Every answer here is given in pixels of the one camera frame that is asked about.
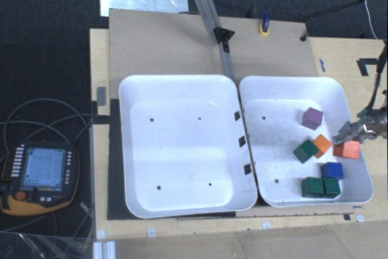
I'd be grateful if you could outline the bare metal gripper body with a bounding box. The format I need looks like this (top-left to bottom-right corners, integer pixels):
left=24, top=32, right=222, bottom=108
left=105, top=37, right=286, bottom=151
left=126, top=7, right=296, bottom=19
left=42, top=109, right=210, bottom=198
left=361, top=109, right=388, bottom=141

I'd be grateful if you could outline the large orange cube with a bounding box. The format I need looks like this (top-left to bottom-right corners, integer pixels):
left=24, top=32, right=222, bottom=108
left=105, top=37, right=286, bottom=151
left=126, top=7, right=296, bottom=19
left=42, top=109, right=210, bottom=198
left=332, top=140, right=361, bottom=160

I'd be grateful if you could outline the small orange cube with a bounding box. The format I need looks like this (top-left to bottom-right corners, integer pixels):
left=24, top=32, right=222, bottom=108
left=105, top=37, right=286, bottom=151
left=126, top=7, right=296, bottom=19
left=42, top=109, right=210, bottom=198
left=312, top=134, right=333, bottom=160

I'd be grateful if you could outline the purple cube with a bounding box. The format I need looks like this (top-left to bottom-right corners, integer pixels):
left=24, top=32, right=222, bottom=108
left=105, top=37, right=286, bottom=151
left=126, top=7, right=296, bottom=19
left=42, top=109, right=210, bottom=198
left=301, top=107, right=324, bottom=130

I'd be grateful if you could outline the blue cube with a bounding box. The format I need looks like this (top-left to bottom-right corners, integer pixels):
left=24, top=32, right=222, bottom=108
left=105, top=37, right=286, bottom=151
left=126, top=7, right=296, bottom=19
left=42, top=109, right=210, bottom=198
left=320, top=161, right=345, bottom=180

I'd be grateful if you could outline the dark green cube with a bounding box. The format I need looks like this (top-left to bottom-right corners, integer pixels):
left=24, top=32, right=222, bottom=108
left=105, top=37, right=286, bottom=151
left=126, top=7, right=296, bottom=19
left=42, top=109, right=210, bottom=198
left=301, top=176, right=325, bottom=199
left=321, top=177, right=342, bottom=200
left=292, top=139, right=319, bottom=164

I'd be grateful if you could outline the white plastic tray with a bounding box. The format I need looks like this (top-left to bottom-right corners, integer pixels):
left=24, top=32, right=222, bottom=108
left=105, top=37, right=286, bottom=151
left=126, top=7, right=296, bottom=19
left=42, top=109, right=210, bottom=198
left=238, top=75, right=374, bottom=208
left=118, top=74, right=259, bottom=220

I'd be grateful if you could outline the brown cardboard board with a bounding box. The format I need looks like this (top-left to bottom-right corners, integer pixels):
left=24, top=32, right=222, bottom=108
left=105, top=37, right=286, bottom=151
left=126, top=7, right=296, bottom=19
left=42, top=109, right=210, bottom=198
left=107, top=8, right=355, bottom=220

